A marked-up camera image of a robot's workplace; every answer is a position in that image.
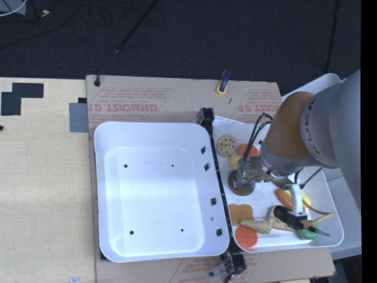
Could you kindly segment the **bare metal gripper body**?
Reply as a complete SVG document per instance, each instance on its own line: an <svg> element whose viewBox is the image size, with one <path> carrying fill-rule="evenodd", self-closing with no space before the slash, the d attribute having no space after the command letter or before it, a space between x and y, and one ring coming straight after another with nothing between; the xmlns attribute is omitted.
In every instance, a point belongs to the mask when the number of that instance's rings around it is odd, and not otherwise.
<svg viewBox="0 0 377 283"><path fill-rule="evenodd" d="M294 184L290 175L273 167L264 157L248 157L240 162L235 179L244 181L245 187L251 181L272 182L277 187L285 187Z"/></svg>

